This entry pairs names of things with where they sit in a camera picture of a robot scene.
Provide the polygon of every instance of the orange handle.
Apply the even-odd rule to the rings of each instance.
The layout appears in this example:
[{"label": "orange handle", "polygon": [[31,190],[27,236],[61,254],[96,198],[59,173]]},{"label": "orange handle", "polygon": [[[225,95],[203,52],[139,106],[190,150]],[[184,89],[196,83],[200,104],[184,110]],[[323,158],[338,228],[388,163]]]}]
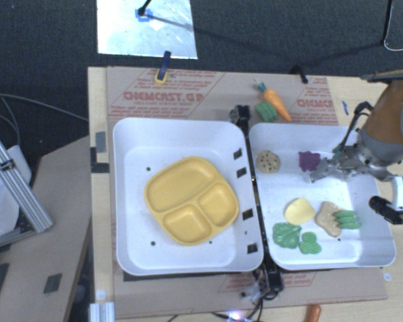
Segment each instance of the orange handle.
[{"label": "orange handle", "polygon": [[319,304],[313,304],[310,307],[308,319],[306,322],[318,322],[321,315],[321,306]]}]

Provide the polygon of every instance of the gray carpet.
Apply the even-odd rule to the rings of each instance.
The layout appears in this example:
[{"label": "gray carpet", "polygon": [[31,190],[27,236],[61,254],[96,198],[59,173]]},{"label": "gray carpet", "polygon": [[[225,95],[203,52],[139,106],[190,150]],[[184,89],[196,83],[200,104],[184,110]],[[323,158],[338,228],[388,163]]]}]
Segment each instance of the gray carpet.
[{"label": "gray carpet", "polygon": [[[388,0],[190,0],[198,60],[172,68],[360,76],[403,68],[381,40]],[[87,116],[88,66],[158,66],[154,58],[97,53],[96,0],[0,0],[0,91]],[[403,47],[403,0],[390,46]],[[9,100],[30,164],[87,135],[87,124]],[[9,117],[0,102],[0,114]],[[15,143],[0,119],[0,138]]]}]

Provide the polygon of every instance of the yellow object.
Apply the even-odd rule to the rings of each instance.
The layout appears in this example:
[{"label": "yellow object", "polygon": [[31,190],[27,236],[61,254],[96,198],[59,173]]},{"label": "yellow object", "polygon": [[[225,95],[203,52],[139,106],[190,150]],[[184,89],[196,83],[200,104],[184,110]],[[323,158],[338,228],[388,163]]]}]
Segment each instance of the yellow object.
[{"label": "yellow object", "polygon": [[184,158],[146,184],[145,202],[160,226],[180,244],[200,244],[237,217],[238,199],[226,179],[204,158]]},{"label": "yellow object", "polygon": [[300,225],[315,217],[315,210],[305,198],[291,202],[285,210],[285,219],[293,225]]},{"label": "yellow object", "polygon": [[272,89],[266,89],[263,95],[264,100],[268,101],[276,109],[276,112],[280,114],[286,121],[292,121],[285,104],[281,97]]},{"label": "yellow object", "polygon": [[159,79],[159,73],[160,73],[160,69],[158,69],[157,72],[155,73],[154,80],[155,80],[156,83],[159,83],[160,85],[162,85],[163,83],[166,82],[169,73],[166,72],[166,73],[164,74],[164,77],[163,77],[162,80]]}]

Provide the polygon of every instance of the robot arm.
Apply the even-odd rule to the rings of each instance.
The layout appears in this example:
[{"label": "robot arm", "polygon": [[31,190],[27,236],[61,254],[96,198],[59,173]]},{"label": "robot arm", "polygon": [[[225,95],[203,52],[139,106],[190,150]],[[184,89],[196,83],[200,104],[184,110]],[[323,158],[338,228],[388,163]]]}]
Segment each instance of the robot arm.
[{"label": "robot arm", "polygon": [[[380,181],[398,185],[402,177],[388,172],[391,164],[403,160],[403,70],[364,76],[369,82],[384,82],[388,86],[381,94],[375,107],[368,102],[361,103],[354,111],[354,118],[343,141],[333,150],[331,159],[323,158],[310,175],[315,182],[330,173],[340,170],[345,180],[358,174],[370,174]],[[354,129],[358,118],[368,115],[364,126],[358,130],[357,142],[346,146],[348,135]],[[381,197],[372,197],[369,206],[393,224],[403,224],[403,207],[397,199],[393,203]]]}]

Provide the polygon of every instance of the black connector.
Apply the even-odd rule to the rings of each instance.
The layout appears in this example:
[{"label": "black connector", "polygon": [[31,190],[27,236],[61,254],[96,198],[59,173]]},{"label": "black connector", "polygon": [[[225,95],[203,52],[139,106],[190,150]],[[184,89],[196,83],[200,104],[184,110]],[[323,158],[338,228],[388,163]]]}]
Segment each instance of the black connector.
[{"label": "black connector", "polygon": [[379,196],[373,196],[369,200],[369,206],[375,210],[375,212],[391,224],[403,224],[403,219],[400,217],[403,215],[403,210],[396,210],[385,198]]}]

